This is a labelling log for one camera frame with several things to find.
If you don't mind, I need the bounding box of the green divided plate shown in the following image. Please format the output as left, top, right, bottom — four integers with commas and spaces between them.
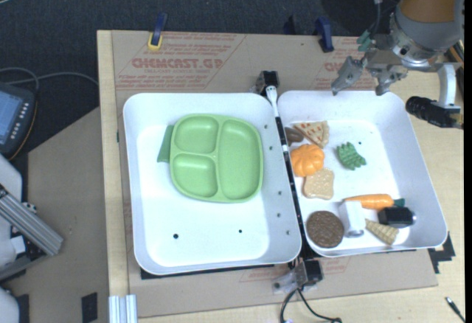
156, 113, 265, 204

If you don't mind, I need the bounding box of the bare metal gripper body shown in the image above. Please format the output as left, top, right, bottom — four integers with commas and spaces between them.
363, 32, 445, 80

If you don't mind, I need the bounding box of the brown round biscuit toy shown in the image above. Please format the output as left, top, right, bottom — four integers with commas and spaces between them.
306, 210, 345, 249

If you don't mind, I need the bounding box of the pizza slice toy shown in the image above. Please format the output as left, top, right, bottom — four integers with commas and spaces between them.
294, 120, 330, 149

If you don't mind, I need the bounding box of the orange pumpkin toy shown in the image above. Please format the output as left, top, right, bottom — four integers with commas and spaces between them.
290, 143, 326, 178

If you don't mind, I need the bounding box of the black small can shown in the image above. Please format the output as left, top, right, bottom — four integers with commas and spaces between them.
377, 206, 417, 229

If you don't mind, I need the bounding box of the green leafy vegetable toy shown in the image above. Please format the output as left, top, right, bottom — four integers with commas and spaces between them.
336, 142, 367, 171

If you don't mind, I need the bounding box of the thin black and white rod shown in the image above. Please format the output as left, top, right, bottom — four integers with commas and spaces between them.
265, 86, 308, 260

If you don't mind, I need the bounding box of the orange carrot toy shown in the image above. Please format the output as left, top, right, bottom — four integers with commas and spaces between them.
344, 193, 406, 211

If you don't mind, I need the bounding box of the brown oval toy food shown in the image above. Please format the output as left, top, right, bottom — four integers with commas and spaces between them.
285, 126, 305, 146

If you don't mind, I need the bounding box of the brown cardboard board red print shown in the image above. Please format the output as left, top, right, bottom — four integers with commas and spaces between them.
110, 30, 440, 319

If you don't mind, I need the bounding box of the beige bread slice toy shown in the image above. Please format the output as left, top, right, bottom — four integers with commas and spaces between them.
302, 167, 336, 201

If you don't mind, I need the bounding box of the white plastic tray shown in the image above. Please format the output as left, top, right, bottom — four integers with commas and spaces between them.
276, 89, 448, 258
122, 92, 302, 276

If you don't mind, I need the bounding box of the beige waffle cone toy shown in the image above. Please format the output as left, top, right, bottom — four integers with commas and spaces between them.
364, 218, 400, 246

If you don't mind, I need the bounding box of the black cylinder on white bracket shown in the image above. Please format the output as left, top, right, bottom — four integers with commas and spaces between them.
405, 63, 464, 129

